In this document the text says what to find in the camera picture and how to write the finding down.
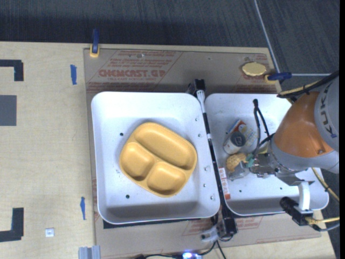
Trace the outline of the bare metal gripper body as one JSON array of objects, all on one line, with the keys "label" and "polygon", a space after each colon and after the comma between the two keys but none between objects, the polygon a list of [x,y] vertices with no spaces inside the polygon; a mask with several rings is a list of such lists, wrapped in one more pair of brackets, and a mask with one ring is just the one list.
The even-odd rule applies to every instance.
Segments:
[{"label": "bare metal gripper body", "polygon": [[266,175],[276,176],[277,173],[280,173],[281,171],[272,154],[268,152],[258,154],[249,170],[260,178],[263,178]]}]

